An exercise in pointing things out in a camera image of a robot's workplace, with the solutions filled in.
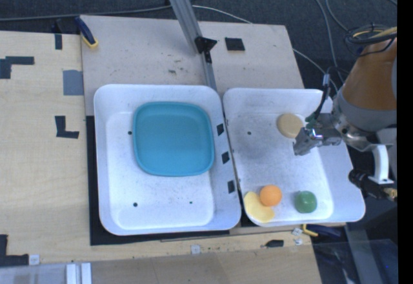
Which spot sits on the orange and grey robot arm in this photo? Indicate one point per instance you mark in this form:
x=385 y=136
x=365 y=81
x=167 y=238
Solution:
x=368 y=82

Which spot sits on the black cylinder on white bracket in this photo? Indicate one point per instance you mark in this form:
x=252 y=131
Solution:
x=380 y=163

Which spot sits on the white plastic tray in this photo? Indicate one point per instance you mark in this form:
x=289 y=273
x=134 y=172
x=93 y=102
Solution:
x=277 y=166
x=161 y=198

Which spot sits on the blue plate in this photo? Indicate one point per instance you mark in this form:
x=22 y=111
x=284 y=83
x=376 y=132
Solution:
x=173 y=139

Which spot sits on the green apple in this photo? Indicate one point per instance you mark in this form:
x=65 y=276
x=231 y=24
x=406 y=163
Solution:
x=305 y=202

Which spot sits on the orange ball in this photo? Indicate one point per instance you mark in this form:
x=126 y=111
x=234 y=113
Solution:
x=270 y=195

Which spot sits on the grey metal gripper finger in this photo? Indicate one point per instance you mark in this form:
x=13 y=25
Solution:
x=300 y=144
x=315 y=139

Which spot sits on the pale wood board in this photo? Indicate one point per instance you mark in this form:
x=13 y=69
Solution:
x=145 y=50

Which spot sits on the beige round biscuit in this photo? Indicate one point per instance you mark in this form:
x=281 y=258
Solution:
x=288 y=125

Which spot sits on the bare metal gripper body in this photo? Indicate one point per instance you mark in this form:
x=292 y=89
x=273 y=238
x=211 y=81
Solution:
x=332 y=134

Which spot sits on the yellow banana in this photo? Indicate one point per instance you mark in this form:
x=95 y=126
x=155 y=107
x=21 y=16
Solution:
x=258 y=213

